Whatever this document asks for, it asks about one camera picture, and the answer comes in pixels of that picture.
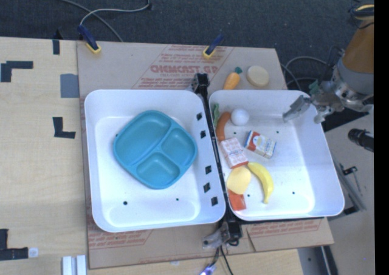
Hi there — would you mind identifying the blue divided plate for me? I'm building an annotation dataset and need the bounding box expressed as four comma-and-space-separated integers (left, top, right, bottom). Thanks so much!
112, 109, 199, 190

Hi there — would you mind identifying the orange red packet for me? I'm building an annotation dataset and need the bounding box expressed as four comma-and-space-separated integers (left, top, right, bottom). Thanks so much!
227, 189, 247, 211

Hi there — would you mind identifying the orange carrot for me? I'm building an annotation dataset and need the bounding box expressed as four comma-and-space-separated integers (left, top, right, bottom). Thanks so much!
222, 66, 243, 90

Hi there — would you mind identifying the brown cardboard board red print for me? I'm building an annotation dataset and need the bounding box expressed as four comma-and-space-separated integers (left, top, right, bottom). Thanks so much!
76, 40, 335, 270

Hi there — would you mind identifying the black block with thin wires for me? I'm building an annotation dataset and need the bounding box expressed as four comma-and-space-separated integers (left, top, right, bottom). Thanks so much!
222, 220, 244, 247
191, 73, 212, 95

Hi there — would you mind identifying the white plastic tray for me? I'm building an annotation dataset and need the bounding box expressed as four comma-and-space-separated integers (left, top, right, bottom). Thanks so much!
208, 89, 346, 222
83, 89, 227, 234

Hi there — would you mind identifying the pink and white carton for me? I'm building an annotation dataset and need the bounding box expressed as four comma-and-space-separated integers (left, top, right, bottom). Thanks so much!
219, 137, 249, 169

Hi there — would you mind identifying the orange sausage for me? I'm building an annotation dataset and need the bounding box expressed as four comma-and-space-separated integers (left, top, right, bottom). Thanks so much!
215, 111, 232, 142

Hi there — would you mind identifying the yellow banana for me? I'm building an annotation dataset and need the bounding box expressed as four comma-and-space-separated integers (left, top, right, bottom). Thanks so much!
247, 161, 275, 205

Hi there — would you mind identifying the beige round biscuit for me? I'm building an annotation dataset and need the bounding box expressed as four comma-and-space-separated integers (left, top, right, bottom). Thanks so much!
246, 65, 270, 88

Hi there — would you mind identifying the thin black rod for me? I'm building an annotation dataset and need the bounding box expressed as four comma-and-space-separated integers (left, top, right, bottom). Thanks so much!
199, 91, 233, 223

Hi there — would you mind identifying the white ball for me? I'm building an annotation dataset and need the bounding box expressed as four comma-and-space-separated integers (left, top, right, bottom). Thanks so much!
230, 108, 250, 126

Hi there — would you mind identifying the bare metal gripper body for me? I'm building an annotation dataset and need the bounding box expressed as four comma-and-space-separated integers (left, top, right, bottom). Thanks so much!
309, 78, 374, 114

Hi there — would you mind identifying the green lettuce leaf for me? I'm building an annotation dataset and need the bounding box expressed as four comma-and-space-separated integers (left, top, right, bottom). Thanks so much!
212, 103, 221, 127

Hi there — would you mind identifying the black cylinder on white bracket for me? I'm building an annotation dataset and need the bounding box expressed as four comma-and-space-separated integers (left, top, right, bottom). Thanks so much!
347, 127, 375, 154

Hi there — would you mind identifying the white red blue carton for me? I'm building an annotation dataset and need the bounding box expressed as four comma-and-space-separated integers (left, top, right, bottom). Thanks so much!
243, 130, 277, 160

